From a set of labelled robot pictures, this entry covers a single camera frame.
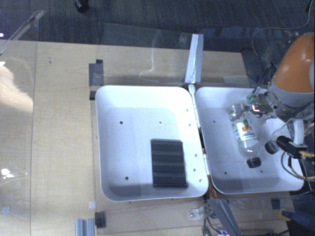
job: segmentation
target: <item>black clamp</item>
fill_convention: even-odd
[[[104,211],[95,213],[95,225],[98,229],[106,227],[106,213]]]
[[[285,136],[279,136],[276,143],[282,150],[286,151],[290,157],[295,159],[300,159],[300,151],[307,149],[305,145],[296,145],[290,138]]]
[[[89,64],[90,100],[95,100],[96,91],[104,85],[103,60],[97,59],[95,64]]]

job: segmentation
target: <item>bottle label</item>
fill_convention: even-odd
[[[233,131],[237,143],[257,139],[252,127],[248,124],[247,119],[233,125]]]

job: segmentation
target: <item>black cable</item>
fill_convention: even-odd
[[[287,158],[287,165],[289,166],[289,167],[292,167],[292,157],[291,156],[289,156],[288,158]]]
[[[239,50],[239,53],[241,53],[243,50],[251,50],[251,51],[253,51],[252,48],[244,47],[244,48],[242,48],[241,50]],[[258,59],[259,59],[259,61],[260,61],[260,66],[261,66],[261,70],[262,70],[262,69],[263,69],[263,65],[262,65],[262,62],[261,62],[261,61],[262,61],[261,56],[258,55]],[[255,81],[255,79],[254,79],[252,76],[250,76],[247,71],[246,71],[246,75],[247,75],[248,77],[250,77],[253,81]]]
[[[287,173],[289,173],[291,176],[293,176],[293,177],[295,177],[295,178],[297,178],[297,179],[304,180],[304,181],[308,181],[308,182],[314,182],[313,179],[307,180],[307,179],[298,177],[298,176],[296,176],[295,174],[293,174],[291,171],[289,171],[289,170],[284,166],[284,162],[283,162],[283,160],[284,160],[284,154],[285,154],[285,153],[286,153],[286,152],[284,151],[283,154],[282,154],[282,156],[281,156],[281,166],[282,166],[282,168],[283,168]]]
[[[270,71],[272,70],[272,68],[276,68],[275,64],[273,64],[272,61],[270,61],[266,66],[265,66],[265,71],[263,73],[263,75],[261,76],[261,82],[259,82],[261,85],[266,81],[267,76],[269,75]]]
[[[285,233],[288,233],[288,232],[289,232],[289,230],[285,230],[282,233],[277,234],[277,236],[282,236],[282,235],[284,235]]]
[[[255,50],[255,47],[254,47],[254,38],[255,38],[255,36],[256,36],[256,34],[257,34],[258,32],[260,32],[260,31],[262,31],[262,30],[296,30],[296,29],[299,29],[299,28],[302,28],[302,27],[308,25],[309,22],[310,22],[310,19],[311,19],[311,16],[310,16],[310,15],[311,15],[311,10],[312,10],[313,1],[314,1],[314,0],[311,0],[310,3],[309,3],[310,6],[308,7],[308,9],[309,9],[309,10],[308,10],[308,19],[307,19],[307,22],[306,22],[304,25],[298,26],[298,27],[293,27],[293,28],[267,27],[267,28],[262,28],[262,29],[259,29],[258,31],[256,31],[256,32],[253,34],[253,36],[252,36],[252,50],[254,51],[254,53],[255,53],[257,56],[259,56],[259,54],[257,53],[257,51]]]
[[[215,229],[215,228],[211,225],[209,217],[207,217],[206,219],[208,220],[209,226],[210,226],[213,230],[215,230],[218,234],[221,234],[221,232],[220,232],[219,230]]]

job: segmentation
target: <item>plastic bottle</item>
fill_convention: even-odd
[[[235,104],[228,108],[228,114],[232,123],[234,135],[238,144],[239,153],[246,158],[250,168],[261,165],[258,157],[260,145],[253,128],[246,118],[246,109],[243,104]]]

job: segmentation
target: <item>metal bracket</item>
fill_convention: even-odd
[[[94,219],[77,219],[75,222],[75,236],[94,236]]]
[[[196,84],[201,81],[203,35],[193,34],[185,76],[186,84]]]
[[[97,59],[95,64],[89,64],[90,100],[95,100],[96,91],[104,85],[103,60]]]
[[[227,200],[209,199],[208,202],[230,236],[243,236]]]
[[[205,218],[214,215],[214,212],[211,209],[211,206],[208,202],[205,202],[204,204],[202,204],[202,206],[199,207],[198,209],[191,209],[191,210],[188,210],[188,212],[189,212],[189,219],[191,221],[204,220]]]

